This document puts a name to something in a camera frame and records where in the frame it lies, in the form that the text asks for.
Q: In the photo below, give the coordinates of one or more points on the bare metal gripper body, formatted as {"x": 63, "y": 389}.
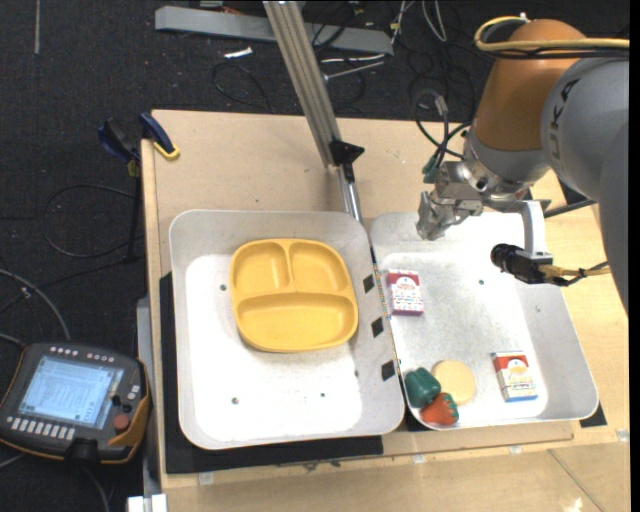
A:
{"x": 457, "y": 187}

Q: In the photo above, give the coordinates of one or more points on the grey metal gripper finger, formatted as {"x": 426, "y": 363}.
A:
{"x": 446, "y": 219}
{"x": 426, "y": 217}

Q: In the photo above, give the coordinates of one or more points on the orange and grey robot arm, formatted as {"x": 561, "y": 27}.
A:
{"x": 520, "y": 100}

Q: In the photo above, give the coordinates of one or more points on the thin black and white rod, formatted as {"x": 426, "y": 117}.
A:
{"x": 353, "y": 200}

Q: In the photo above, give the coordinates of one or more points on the red and white carton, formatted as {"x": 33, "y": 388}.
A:
{"x": 405, "y": 292}
{"x": 516, "y": 377}

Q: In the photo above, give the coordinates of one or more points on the white plastic tray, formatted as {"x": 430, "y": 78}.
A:
{"x": 465, "y": 320}
{"x": 280, "y": 390}

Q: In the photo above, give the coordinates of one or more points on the yellow divided plate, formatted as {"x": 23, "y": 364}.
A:
{"x": 295, "y": 305}

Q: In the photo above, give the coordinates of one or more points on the beige round biscuit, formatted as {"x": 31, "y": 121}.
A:
{"x": 456, "y": 381}

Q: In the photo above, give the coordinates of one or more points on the green toy pepper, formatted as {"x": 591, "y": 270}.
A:
{"x": 421, "y": 386}

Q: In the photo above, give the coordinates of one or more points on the red strawberry with green top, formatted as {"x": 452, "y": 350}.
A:
{"x": 439, "y": 411}

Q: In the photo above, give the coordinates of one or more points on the pale wood board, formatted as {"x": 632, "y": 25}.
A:
{"x": 240, "y": 170}

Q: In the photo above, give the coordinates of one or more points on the black cylinder on white bracket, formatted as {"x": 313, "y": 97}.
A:
{"x": 527, "y": 266}

